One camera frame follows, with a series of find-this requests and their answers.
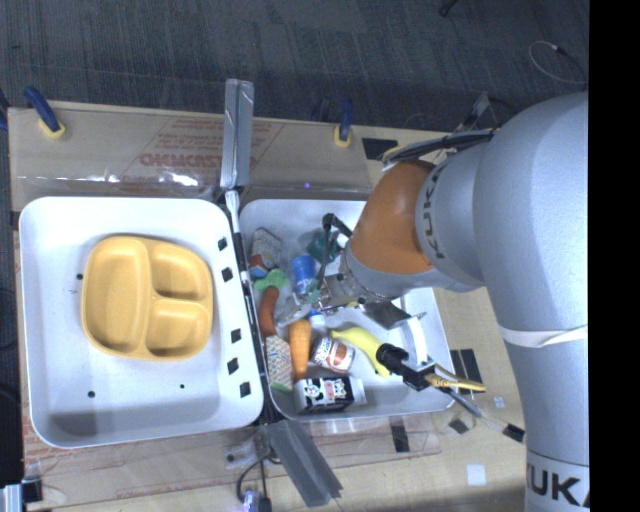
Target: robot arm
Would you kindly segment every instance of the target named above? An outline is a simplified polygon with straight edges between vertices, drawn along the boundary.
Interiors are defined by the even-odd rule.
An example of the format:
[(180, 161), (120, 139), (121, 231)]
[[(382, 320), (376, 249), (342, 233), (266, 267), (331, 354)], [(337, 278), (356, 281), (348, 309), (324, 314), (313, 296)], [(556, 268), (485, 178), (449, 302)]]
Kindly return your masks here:
[(435, 168), (396, 164), (321, 299), (366, 307), (417, 287), (487, 287), (524, 409), (527, 512), (590, 508), (587, 132), (580, 93)]

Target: green object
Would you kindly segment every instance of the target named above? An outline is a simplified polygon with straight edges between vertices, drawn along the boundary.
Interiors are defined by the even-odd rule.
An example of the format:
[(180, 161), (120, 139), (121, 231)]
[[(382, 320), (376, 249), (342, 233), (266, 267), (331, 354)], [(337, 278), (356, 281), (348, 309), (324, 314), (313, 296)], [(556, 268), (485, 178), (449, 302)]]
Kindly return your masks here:
[[(324, 231), (319, 231), (315, 235), (313, 235), (313, 239), (307, 245), (307, 252), (313, 256), (313, 258), (318, 261), (322, 265), (322, 253), (324, 252), (324, 240), (325, 234)], [(335, 261), (335, 259), (340, 255), (340, 246), (338, 242), (333, 240), (331, 242), (331, 248), (329, 251), (329, 255), (327, 257), (327, 263), (331, 263)]]
[(255, 281), (253, 283), (253, 286), (259, 292), (263, 292), (267, 288), (269, 288), (269, 286), (275, 286), (276, 288), (280, 289), (288, 282), (289, 279), (287, 279), (287, 276), (282, 271), (282, 269), (274, 268), (273, 270), (269, 271), (267, 277), (263, 277), (262, 279), (258, 279), (257, 281)]

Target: yellow plate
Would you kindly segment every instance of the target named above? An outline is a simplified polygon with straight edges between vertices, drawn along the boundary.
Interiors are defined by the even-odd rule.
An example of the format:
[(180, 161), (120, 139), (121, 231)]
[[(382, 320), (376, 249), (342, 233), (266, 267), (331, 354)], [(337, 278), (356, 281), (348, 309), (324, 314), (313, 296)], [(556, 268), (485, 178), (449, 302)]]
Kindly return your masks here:
[(82, 289), (82, 327), (100, 350), (178, 360), (204, 348), (213, 322), (208, 265), (180, 245), (136, 236), (99, 242)]

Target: orange carrot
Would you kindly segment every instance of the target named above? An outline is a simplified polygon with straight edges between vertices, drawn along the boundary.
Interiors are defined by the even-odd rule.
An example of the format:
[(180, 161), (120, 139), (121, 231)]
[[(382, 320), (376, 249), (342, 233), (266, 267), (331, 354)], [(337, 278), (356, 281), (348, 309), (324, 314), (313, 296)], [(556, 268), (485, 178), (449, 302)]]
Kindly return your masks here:
[(306, 318), (300, 318), (289, 325), (289, 348), (295, 380), (304, 379), (311, 352), (311, 323)]
[(279, 296), (280, 290), (275, 286), (267, 287), (262, 293), (260, 307), (258, 308), (258, 327), (260, 328), (260, 334), (262, 334), (263, 339), (277, 334), (276, 325), (273, 320), (273, 312)]

